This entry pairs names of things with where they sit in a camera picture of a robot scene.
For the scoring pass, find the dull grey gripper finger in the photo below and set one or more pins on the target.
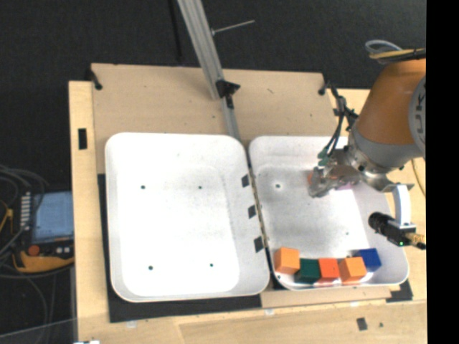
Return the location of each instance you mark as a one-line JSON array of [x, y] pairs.
[[325, 183], [314, 186]]

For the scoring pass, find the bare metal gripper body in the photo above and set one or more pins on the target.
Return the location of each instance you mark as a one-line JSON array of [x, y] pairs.
[[362, 172]]

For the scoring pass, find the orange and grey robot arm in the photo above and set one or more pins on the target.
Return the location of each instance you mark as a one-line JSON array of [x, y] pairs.
[[387, 113]]

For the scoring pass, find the white plastic tray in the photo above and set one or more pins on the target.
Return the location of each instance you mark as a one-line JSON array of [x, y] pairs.
[[179, 220], [305, 220]]

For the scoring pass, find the orange cube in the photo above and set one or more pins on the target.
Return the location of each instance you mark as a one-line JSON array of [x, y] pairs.
[[287, 260], [353, 269]]

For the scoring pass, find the green cube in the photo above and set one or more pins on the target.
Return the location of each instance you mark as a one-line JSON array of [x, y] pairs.
[[309, 269]]

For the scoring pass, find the red cube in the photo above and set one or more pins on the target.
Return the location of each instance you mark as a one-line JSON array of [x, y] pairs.
[[329, 268]]

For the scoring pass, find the blue cube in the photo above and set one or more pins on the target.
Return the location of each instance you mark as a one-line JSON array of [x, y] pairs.
[[370, 258]]

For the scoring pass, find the brown flat board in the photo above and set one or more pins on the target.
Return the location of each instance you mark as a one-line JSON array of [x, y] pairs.
[[161, 99]]

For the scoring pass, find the black cylinder on white bracket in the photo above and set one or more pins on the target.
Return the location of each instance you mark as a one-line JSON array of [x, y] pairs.
[[389, 226]]

